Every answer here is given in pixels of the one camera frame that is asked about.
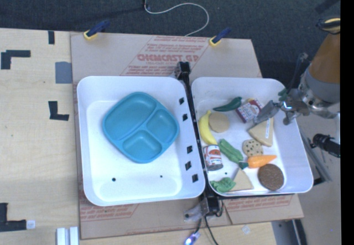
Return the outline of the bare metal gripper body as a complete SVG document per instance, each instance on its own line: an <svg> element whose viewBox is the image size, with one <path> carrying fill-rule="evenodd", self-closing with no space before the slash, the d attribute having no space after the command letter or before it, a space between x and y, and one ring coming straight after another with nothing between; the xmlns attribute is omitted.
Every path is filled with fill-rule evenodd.
<svg viewBox="0 0 354 245"><path fill-rule="evenodd" d="M278 92L282 109L288 118L298 115L314 114L322 118L333 119L337 116L329 108L340 102L339 87L298 87L286 88Z"/></svg>

